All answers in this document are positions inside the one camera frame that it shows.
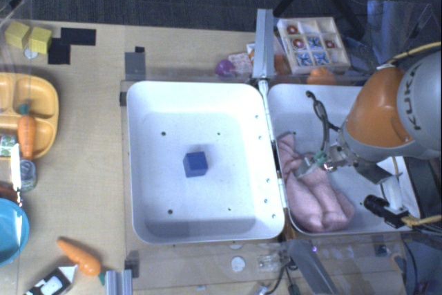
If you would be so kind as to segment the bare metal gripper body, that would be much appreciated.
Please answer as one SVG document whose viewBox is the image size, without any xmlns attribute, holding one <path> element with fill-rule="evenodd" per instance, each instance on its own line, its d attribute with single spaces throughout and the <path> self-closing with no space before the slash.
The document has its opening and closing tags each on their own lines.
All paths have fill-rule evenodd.
<svg viewBox="0 0 442 295">
<path fill-rule="evenodd" d="M 327 150 L 322 168 L 325 171 L 335 171 L 337 168 L 348 165 L 349 156 L 344 147 L 338 144 L 331 145 Z"/>
</svg>

